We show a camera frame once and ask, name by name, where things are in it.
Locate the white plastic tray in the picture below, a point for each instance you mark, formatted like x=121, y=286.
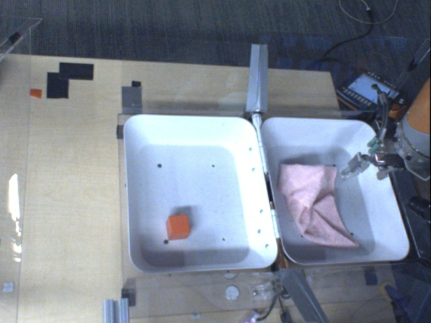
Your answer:
x=370, y=220
x=198, y=194

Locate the orange cube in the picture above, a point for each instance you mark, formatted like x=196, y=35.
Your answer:
x=177, y=227

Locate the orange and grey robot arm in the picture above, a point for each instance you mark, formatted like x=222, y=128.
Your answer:
x=421, y=113

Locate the pink cloth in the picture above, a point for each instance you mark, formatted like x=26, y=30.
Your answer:
x=313, y=200

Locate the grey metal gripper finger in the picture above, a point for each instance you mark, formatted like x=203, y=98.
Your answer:
x=356, y=164
x=384, y=173

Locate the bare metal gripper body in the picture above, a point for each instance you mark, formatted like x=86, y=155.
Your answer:
x=415, y=163

